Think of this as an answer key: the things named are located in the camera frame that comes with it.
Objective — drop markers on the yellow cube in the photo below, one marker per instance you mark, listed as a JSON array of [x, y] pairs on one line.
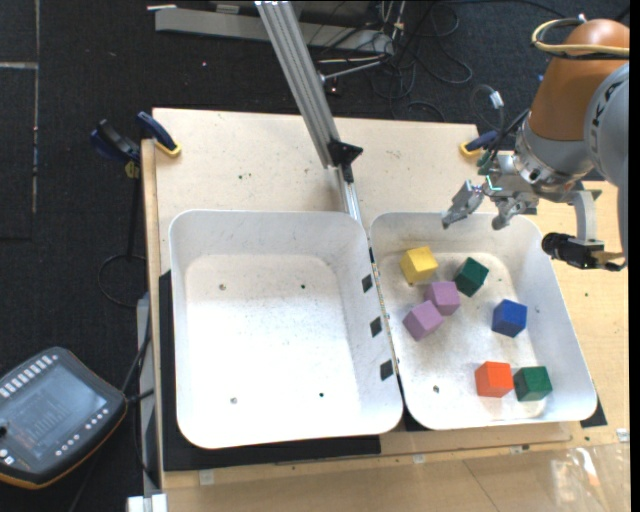
[[419, 265]]

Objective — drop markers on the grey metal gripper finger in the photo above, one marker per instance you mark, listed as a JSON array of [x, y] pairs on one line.
[[460, 205], [506, 212]]

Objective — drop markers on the pale wood board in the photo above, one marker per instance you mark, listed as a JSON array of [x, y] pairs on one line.
[[250, 165]]

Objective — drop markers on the purple cube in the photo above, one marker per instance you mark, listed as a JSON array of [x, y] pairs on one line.
[[423, 320], [443, 297]]

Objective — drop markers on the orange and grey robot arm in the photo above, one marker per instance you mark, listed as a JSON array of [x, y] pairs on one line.
[[575, 100]]

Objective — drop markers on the green cube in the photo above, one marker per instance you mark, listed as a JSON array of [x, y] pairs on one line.
[[470, 276], [532, 383]]

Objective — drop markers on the blue cube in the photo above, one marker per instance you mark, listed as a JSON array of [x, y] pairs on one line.
[[509, 318]]

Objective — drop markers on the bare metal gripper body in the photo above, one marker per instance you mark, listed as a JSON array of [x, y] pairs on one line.
[[510, 181]]

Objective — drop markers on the orange cube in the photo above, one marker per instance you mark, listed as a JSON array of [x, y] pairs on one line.
[[493, 379]]

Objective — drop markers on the white plastic tray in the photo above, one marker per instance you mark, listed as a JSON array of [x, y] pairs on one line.
[[270, 330], [480, 340]]

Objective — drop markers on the black cylinder on white bracket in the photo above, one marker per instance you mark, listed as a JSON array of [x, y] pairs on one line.
[[575, 235]]

